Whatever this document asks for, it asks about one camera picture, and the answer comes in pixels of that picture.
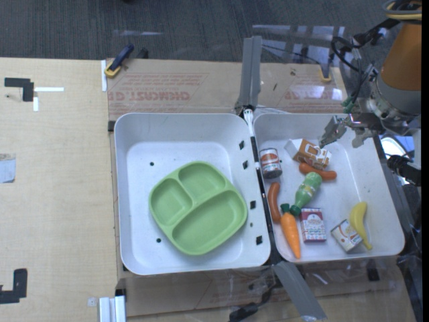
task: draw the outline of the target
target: sausage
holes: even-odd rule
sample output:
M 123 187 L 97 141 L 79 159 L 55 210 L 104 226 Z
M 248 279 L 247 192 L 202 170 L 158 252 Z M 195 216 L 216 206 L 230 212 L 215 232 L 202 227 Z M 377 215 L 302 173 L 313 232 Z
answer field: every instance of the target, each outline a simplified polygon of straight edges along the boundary
M 268 205 L 271 219 L 274 223 L 279 223 L 282 216 L 280 215 L 279 207 L 277 206 L 277 196 L 280 191 L 280 183 L 273 182 L 268 190 Z
M 311 167 L 307 162 L 300 163 L 300 172 L 304 174 L 315 172 L 322 177 L 322 180 L 334 180 L 336 178 L 336 172 L 334 170 L 315 169 L 315 167 Z

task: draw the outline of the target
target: toy bottle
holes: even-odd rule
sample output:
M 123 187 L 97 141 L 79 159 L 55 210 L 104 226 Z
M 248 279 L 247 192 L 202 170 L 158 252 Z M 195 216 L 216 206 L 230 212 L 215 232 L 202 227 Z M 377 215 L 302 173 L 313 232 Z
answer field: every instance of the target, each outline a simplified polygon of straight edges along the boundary
M 299 216 L 301 208 L 312 200 L 321 183 L 322 177 L 318 173 L 308 173 L 295 193 L 295 203 L 290 207 L 290 213 Z

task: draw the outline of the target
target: carrot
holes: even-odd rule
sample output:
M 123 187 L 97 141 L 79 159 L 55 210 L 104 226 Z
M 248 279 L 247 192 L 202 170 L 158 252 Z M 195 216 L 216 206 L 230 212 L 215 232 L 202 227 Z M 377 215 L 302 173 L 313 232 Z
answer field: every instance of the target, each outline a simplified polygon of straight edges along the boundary
M 289 204 L 281 204 L 283 216 L 280 219 L 283 234 L 286 237 L 290 248 L 292 249 L 295 258 L 301 258 L 300 234 L 298 233 L 298 225 L 296 224 L 295 216 L 289 212 Z
M 279 223 L 280 218 L 282 216 L 280 215 L 280 211 L 277 205 L 277 196 L 280 191 L 280 183 L 277 181 L 273 182 L 268 190 L 268 205 L 269 205 L 269 212 L 271 213 L 271 218 L 273 219 L 273 222 Z
M 304 174 L 315 172 L 322 177 L 322 180 L 334 180 L 336 178 L 336 172 L 334 170 L 315 169 L 315 167 L 310 166 L 307 162 L 300 163 L 300 172 Z

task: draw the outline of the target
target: yellow banana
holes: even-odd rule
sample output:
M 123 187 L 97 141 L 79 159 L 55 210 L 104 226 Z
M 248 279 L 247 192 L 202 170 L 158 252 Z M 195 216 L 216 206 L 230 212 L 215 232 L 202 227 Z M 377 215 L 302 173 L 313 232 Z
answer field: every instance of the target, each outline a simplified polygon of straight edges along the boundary
M 362 237 L 363 245 L 371 250 L 373 246 L 368 242 L 367 231 L 365 230 L 365 226 L 363 225 L 363 218 L 367 212 L 367 203 L 365 201 L 361 201 L 357 203 L 350 211 L 349 222 L 350 225 L 357 231 L 359 236 Z

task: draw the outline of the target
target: light wood surface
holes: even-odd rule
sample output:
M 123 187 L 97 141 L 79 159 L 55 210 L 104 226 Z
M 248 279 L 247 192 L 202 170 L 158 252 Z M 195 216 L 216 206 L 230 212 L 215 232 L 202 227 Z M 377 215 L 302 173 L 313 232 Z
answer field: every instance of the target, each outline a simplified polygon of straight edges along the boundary
M 4 77 L 30 78 L 39 111 L 21 90 L 0 85 L 0 154 L 16 155 L 16 178 L 0 184 L 0 285 L 27 268 L 27 297 L 0 305 L 0 321 L 97 321 L 88 299 L 113 297 L 118 281 L 107 93 L 99 61 L 0 58 Z M 320 297 L 329 321 L 415 321 L 404 281 Z M 130 321 L 226 321 L 228 309 Z M 272 303 L 248 321 L 298 322 L 293 304 Z

